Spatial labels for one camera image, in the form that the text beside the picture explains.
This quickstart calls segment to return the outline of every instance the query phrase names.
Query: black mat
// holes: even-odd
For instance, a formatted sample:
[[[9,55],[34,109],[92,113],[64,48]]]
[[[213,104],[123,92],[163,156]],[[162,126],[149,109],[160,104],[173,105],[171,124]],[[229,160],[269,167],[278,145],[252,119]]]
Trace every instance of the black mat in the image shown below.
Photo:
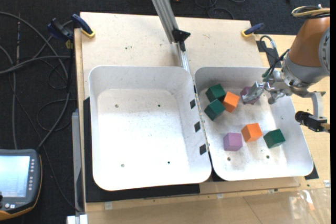
[[[93,179],[90,98],[84,100],[84,136],[87,202],[115,201],[200,193],[199,184],[171,185],[161,187],[105,191],[101,189]]]

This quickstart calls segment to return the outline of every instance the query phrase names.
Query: blue clamp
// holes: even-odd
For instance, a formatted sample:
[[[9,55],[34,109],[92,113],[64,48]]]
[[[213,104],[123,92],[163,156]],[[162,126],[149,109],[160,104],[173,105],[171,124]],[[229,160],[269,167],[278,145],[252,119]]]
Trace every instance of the blue clamp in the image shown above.
[[[77,14],[73,14],[71,17],[72,21],[76,24],[78,24],[82,28],[82,33],[88,36],[89,38],[94,37],[96,34],[95,31],[93,31],[90,26]]]
[[[253,25],[251,28],[248,28],[247,30],[241,31],[241,35],[243,37],[250,37],[252,36],[256,31],[262,30],[265,27],[264,23]]]
[[[65,41],[68,49],[73,48],[74,32],[63,26],[56,18],[54,18],[47,27],[52,37]]]

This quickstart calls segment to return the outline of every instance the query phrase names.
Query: orange cube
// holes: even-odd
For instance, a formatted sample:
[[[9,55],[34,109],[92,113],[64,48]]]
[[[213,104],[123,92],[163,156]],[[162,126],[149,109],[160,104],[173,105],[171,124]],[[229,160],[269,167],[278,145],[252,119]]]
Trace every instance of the orange cube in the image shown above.
[[[233,112],[238,104],[239,96],[235,95],[232,92],[226,92],[224,100],[222,101],[223,106],[225,107],[227,112]]]
[[[261,131],[258,123],[245,125],[245,127],[241,130],[241,133],[245,142],[256,141],[263,136],[263,132]]]

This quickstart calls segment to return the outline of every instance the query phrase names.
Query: black carpet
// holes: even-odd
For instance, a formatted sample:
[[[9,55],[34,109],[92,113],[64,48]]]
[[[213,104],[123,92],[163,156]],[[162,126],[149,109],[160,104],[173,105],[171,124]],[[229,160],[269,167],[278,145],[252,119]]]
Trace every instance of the black carpet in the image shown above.
[[[264,23],[260,34],[296,35],[302,19],[294,18],[291,11],[299,6],[330,7],[330,0],[181,0],[172,2],[175,16],[249,20],[252,25]],[[30,59],[44,45],[44,40],[28,27],[28,22],[43,37],[48,38],[48,23],[57,18],[62,24],[72,14],[103,12],[155,15],[151,0],[0,0],[0,148],[14,148],[12,121],[14,121],[18,148],[36,148],[41,138],[57,121],[66,98],[66,78],[57,59],[35,61],[15,72],[15,104],[13,117],[13,73],[5,73],[11,65]],[[21,18],[5,15],[13,14]],[[55,53],[68,56],[64,42],[50,41]],[[39,56],[55,55],[47,46]],[[65,68],[69,60],[63,59]],[[75,214],[72,162],[71,115],[76,103],[76,71],[71,83],[71,96],[66,113],[56,130],[41,150],[43,184],[36,208],[24,215],[3,223],[66,223],[66,217]]]

